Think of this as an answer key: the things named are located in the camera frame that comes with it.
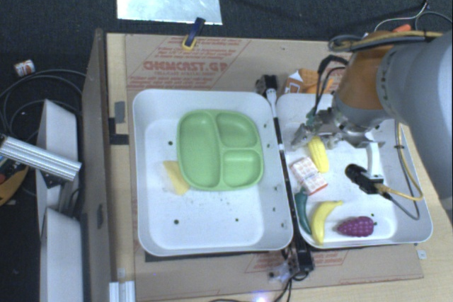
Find yellow toy cheese wedge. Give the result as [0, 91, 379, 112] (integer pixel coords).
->
[162, 160, 190, 197]

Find purple grapes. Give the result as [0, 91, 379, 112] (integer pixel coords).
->
[336, 216, 378, 238]

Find brown cardboard board, red print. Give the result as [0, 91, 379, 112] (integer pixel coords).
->
[124, 33, 425, 302]

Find orange and white small carton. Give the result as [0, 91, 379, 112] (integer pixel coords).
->
[289, 156, 328, 197]

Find yellow banana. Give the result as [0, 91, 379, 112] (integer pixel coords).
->
[309, 199, 345, 246]

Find yellow toy corn cob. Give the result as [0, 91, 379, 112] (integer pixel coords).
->
[307, 135, 331, 174]

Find black block with thin wires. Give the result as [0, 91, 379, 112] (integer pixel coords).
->
[294, 240, 315, 274]
[256, 74, 279, 95]

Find orange and white waffle packet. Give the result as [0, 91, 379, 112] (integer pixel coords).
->
[284, 68, 336, 95]

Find thin black and white rod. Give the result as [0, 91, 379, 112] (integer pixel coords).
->
[266, 88, 302, 252]

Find black cylinder on white bracket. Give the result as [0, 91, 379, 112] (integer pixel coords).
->
[344, 140, 386, 195]

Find white plastic tray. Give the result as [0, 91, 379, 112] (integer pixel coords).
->
[132, 88, 294, 257]
[275, 92, 434, 250]

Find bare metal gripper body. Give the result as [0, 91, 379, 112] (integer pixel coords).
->
[310, 108, 386, 150]

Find orange and white small can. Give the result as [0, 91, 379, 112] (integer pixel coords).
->
[13, 59, 37, 78]

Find green divided plate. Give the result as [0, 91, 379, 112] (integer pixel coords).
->
[176, 109, 265, 192]

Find green toy chilli pepper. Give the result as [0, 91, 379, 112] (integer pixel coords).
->
[294, 187, 313, 236]

